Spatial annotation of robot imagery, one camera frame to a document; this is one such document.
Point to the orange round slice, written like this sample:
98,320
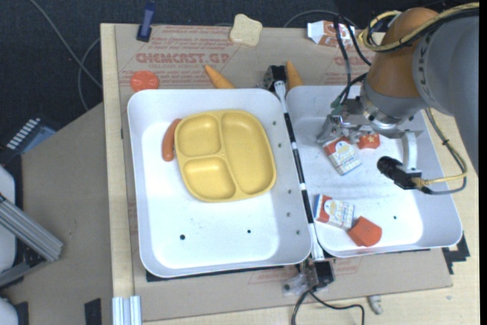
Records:
144,81

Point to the small red packet yellow star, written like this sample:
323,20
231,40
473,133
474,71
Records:
370,142

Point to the thin black and white rod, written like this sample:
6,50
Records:
298,160

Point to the brown cardboard board red print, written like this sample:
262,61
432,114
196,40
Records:
182,57

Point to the orange carrot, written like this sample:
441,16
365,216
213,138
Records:
293,76
218,79

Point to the orange sausage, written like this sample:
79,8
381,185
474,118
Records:
167,148

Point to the white plastic tray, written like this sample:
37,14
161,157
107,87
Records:
380,198
213,232

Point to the white and orange carton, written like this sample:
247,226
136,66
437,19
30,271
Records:
323,33
344,158
335,211

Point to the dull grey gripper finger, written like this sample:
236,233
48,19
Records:
328,129
355,134

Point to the black cylinder on white bracket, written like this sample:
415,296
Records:
397,171

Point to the beige bread slice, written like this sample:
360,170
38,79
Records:
246,30

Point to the orange rounded block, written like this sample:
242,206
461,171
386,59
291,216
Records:
365,232

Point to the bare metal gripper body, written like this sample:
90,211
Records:
386,125

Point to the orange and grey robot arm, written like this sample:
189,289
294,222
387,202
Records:
445,61

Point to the yellow divided plate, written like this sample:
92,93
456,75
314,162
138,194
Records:
243,148

